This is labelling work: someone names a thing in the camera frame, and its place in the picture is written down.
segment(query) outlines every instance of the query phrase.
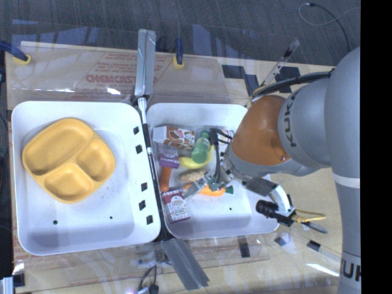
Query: white tray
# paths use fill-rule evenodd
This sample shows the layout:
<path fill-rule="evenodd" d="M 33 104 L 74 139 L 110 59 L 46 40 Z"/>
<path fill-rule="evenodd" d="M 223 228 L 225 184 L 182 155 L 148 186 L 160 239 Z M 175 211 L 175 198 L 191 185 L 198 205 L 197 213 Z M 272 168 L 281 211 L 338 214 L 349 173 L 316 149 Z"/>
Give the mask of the white tray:
<path fill-rule="evenodd" d="M 27 142 L 65 117 L 87 122 L 116 157 L 110 179 L 74 204 L 49 196 L 21 161 Z M 120 247 L 148 243 L 158 236 L 160 220 L 140 116 L 130 105 L 23 102 L 12 112 L 12 142 L 18 237 L 29 253 L 51 255 Z"/>
<path fill-rule="evenodd" d="M 147 112 L 147 122 L 151 130 L 168 124 L 178 125 L 184 129 L 218 127 L 235 131 L 247 109 L 230 104 L 155 104 Z M 215 155 L 206 166 L 215 168 Z M 156 160 L 158 174 L 160 167 Z M 180 186 L 178 175 L 186 169 L 173 169 L 170 187 Z M 196 195 L 187 200 L 190 219 L 173 224 L 165 218 L 170 233 L 182 239 L 218 238 L 239 235 L 269 233 L 278 228 L 275 219 L 267 219 L 256 212 L 255 206 L 260 199 L 269 200 L 249 190 L 239 182 L 233 182 L 234 194 L 221 197 Z"/>

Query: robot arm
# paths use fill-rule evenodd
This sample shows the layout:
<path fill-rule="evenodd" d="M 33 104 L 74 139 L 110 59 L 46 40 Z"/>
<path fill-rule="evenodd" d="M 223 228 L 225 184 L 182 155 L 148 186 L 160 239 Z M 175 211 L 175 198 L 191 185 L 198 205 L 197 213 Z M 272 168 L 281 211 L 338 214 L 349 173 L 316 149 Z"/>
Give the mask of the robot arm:
<path fill-rule="evenodd" d="M 361 293 L 360 48 L 329 78 L 287 99 L 257 100 L 229 144 L 224 166 L 244 184 L 270 173 L 303 176 L 331 167 L 343 229 L 338 293 Z"/>

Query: dark gray floor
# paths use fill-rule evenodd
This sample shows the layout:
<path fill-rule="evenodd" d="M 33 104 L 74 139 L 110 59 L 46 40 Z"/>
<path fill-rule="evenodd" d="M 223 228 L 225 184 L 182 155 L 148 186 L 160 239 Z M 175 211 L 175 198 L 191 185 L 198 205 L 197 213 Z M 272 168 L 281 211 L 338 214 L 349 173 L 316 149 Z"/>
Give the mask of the dark gray floor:
<path fill-rule="evenodd" d="M 313 24 L 332 20 L 330 13 L 338 17 L 352 11 L 339 21 L 315 26 L 300 17 L 298 9 L 306 2 L 327 9 L 318 6 L 301 9 L 303 16 Z M 169 39 L 175 38 L 178 23 L 184 27 L 197 24 L 210 26 L 215 34 L 228 28 L 253 32 L 252 40 L 238 38 L 236 34 L 227 36 L 226 40 L 232 48 L 241 49 L 241 53 L 250 58 L 275 61 L 282 55 L 277 51 L 282 45 L 277 43 L 286 47 L 288 40 L 297 37 L 301 52 L 293 56 L 293 62 L 335 66 L 349 49 L 360 45 L 359 7 L 361 0 L 0 0 L 0 39 L 13 40 L 15 20 L 126 31 L 145 28 L 165 34 Z M 125 47 L 120 41 L 115 42 L 117 47 Z M 6 116 L 4 84 L 2 87 L 0 112 Z M 1 133 L 3 151 L 6 139 L 4 132 Z M 8 173 L 6 167 L 0 191 L 0 278 L 12 269 Z"/>

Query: plastic bottle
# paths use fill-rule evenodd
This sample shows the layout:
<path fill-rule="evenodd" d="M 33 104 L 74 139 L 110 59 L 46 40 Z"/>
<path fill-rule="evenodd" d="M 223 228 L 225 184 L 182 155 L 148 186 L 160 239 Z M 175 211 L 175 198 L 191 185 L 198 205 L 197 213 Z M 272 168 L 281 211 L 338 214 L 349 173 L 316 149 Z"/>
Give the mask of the plastic bottle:
<path fill-rule="evenodd" d="M 207 154 L 210 146 L 208 138 L 209 133 L 204 130 L 195 143 L 194 150 L 192 151 L 192 160 L 197 164 L 202 164 L 205 160 L 207 160 Z"/>

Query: yellow plate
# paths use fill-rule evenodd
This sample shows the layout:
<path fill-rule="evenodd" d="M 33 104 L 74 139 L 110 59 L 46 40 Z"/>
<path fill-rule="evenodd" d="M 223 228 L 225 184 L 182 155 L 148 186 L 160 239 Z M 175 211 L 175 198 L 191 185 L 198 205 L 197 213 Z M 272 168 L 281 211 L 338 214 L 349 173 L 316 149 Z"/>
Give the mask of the yellow plate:
<path fill-rule="evenodd" d="M 24 147 L 22 162 L 38 184 L 63 203 L 90 196 L 116 167 L 111 149 L 77 118 L 60 119 L 39 132 Z"/>

